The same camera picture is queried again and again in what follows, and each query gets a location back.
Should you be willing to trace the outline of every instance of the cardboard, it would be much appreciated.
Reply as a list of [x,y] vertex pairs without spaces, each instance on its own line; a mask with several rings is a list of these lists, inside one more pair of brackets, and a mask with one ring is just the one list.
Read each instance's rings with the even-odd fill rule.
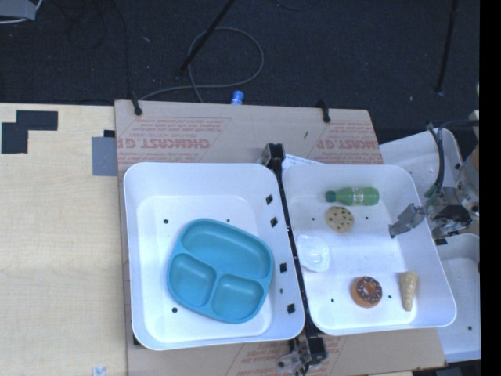
[[[130,376],[211,374],[279,375],[277,359],[288,342],[256,342],[152,351],[134,343],[128,274],[123,176],[140,161],[254,163],[267,143],[282,143],[287,154],[322,163],[382,164],[366,110],[233,106],[140,101],[142,115],[128,100],[115,102],[117,167],[121,198],[124,300]],[[444,367],[434,328],[356,336],[324,336],[328,357],[308,375],[377,374]]]

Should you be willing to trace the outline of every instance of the dark background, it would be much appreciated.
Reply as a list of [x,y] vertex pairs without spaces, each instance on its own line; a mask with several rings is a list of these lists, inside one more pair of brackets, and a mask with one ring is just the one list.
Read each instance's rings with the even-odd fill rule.
[[[45,0],[36,21],[0,24],[0,101],[229,103],[240,89],[244,104],[368,110],[379,143],[478,109],[480,0],[235,0],[176,80],[227,1]],[[449,129],[466,158],[471,127]]]

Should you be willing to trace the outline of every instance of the blue plate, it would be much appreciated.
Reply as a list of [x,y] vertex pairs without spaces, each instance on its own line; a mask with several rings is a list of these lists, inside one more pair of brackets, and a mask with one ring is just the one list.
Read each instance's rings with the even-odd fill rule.
[[167,286],[186,308],[238,324],[258,314],[272,275],[273,255],[264,241],[235,226],[198,219],[176,241]]

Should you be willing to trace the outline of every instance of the green bottle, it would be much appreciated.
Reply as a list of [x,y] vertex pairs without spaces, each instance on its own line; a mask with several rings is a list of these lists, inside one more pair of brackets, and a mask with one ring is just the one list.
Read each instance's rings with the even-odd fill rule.
[[347,206],[372,206],[379,202],[379,191],[368,186],[365,188],[343,188],[326,192],[327,202],[341,202]]

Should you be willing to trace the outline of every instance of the chocolate donut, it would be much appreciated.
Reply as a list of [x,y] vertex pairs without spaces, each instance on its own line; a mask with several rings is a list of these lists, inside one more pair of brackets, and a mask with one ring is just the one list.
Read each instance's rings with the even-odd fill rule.
[[372,308],[383,298],[381,284],[369,276],[356,278],[351,284],[350,292],[353,300],[364,308]]

